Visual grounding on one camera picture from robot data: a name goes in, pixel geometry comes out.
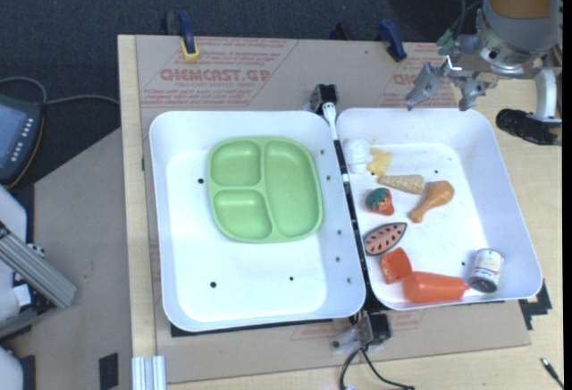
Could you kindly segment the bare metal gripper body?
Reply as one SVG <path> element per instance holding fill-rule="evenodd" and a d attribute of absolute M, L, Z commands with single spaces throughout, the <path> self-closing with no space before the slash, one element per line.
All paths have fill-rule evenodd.
<path fill-rule="evenodd" d="M 534 37 L 534 25 L 534 21 L 478 14 L 475 33 L 458 37 L 446 55 L 442 74 L 457 85 L 525 77 L 543 54 L 542 41 Z"/>

